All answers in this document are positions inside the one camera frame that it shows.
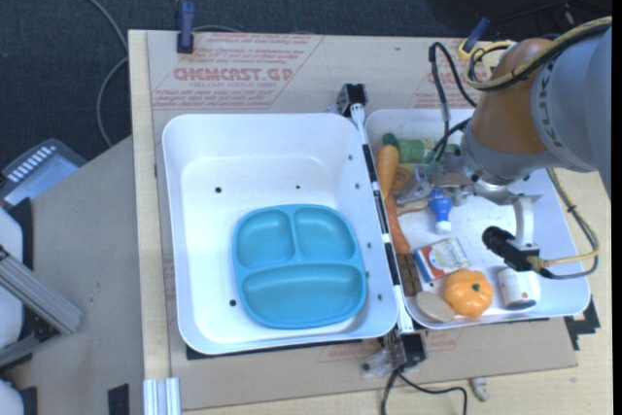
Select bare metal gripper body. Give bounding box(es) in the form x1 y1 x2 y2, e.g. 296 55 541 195
423 161 512 206

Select slice of bread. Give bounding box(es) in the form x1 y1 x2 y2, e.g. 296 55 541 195
395 195 432 217

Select brown doughnut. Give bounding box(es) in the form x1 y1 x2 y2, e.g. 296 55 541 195
391 165 415 193

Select blue and white bottle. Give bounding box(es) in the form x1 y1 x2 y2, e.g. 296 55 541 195
427 189 455 235

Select orange carrot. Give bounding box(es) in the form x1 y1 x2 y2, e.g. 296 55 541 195
375 133 401 201

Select white plastic tray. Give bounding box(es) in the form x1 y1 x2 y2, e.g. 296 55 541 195
160 112 401 356
363 107 593 331

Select thin black and white rod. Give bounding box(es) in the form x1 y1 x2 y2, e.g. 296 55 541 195
350 103 415 334

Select green bottle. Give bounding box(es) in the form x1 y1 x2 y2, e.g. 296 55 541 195
396 137 461 164

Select red and white carton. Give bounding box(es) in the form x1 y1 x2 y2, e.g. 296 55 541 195
412 237 472 284

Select brown chocolate bar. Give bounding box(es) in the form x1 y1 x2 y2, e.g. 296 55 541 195
395 253 424 297

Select orange pumpkin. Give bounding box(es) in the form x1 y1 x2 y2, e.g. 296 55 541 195
442 268 495 319

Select white can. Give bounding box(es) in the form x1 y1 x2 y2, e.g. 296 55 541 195
496 266 541 311

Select beige biscuit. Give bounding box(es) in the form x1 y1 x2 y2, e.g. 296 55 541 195
414 290 457 324

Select blue divided plate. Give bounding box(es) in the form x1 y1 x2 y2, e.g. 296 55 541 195
230 203 367 330

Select brown cardboard board red print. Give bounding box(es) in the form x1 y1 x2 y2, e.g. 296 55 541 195
145 30 580 411

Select black cylinder on white bracket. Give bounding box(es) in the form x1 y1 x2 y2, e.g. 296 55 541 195
481 194 542 273

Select black block with thin wires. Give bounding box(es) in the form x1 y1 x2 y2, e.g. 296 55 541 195
334 82 368 119
361 331 430 379

